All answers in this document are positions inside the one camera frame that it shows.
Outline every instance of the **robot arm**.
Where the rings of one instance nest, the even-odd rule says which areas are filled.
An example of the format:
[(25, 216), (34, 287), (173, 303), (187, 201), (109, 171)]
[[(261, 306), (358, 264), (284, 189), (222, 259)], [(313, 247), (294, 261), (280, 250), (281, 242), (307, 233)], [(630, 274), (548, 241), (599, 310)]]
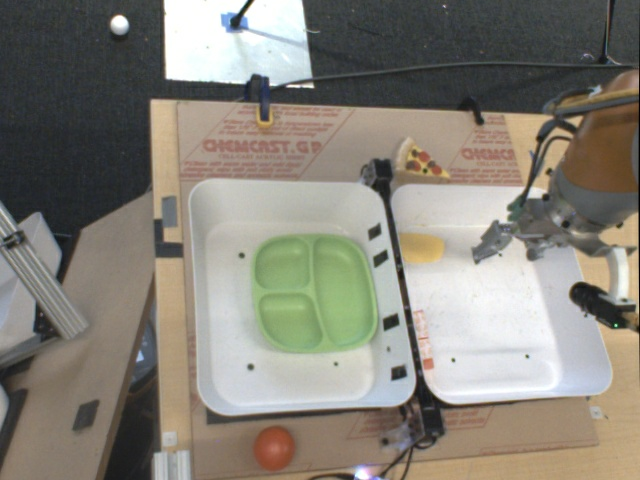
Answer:
[[(636, 331), (637, 321), (631, 322), (635, 304), (626, 298), (626, 256), (636, 248), (609, 246), (599, 235), (638, 212), (638, 80), (638, 71), (629, 71), (602, 89), (563, 94), (546, 105), (553, 119), (538, 133), (531, 175), (523, 194), (508, 207), (509, 222), (494, 221), (472, 249), (479, 263), (515, 237), (525, 243), (531, 261), (542, 258), (550, 247), (568, 245), (592, 257), (606, 257), (609, 293), (580, 283), (571, 299), (605, 325)], [(564, 121), (582, 114), (577, 129)], [(529, 198), (550, 141), (564, 138), (549, 138), (556, 128), (573, 133), (573, 138), (553, 171), (548, 192), (540, 199)]]

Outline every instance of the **toy pizza slice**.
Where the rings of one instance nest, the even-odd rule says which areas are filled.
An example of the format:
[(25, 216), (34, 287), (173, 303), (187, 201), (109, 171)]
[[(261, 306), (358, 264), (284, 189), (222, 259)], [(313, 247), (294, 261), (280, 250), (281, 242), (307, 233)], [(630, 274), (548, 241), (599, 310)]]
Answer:
[(396, 155), (396, 170), (408, 174), (448, 180), (449, 173), (438, 165), (431, 155), (420, 148), (411, 137), (407, 137)]

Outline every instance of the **orange ball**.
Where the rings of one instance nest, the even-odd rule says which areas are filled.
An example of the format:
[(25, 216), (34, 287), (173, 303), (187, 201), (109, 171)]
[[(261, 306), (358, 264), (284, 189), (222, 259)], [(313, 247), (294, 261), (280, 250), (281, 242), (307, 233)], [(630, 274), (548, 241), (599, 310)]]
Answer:
[(258, 434), (253, 443), (253, 455), (258, 464), (267, 471), (286, 468), (296, 445), (289, 431), (283, 427), (268, 427)]

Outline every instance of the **dark floor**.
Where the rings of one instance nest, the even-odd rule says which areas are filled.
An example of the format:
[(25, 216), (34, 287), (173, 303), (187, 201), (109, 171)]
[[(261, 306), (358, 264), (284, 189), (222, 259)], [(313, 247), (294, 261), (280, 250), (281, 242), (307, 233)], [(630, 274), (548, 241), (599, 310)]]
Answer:
[[(304, 0), (315, 75), (452, 61), (586, 63), (598, 57), (606, 0)], [(617, 0), (611, 55), (638, 63), (640, 0)], [(126, 41), (108, 21), (130, 19)], [(162, 0), (0, 0), (0, 200), (73, 232), (150, 183), (151, 98), (227, 100), (238, 86), (169, 82)], [(466, 68), (325, 82), (275, 101), (536, 112), (611, 71)]]

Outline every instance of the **green divided plate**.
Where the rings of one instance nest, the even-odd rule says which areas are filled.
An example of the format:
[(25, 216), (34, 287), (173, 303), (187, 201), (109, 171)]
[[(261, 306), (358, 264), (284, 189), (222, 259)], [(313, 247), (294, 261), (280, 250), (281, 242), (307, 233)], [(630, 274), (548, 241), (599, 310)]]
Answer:
[(367, 258), (336, 235), (286, 235), (253, 257), (253, 303), (260, 330), (286, 352), (336, 352), (375, 334), (378, 308)]

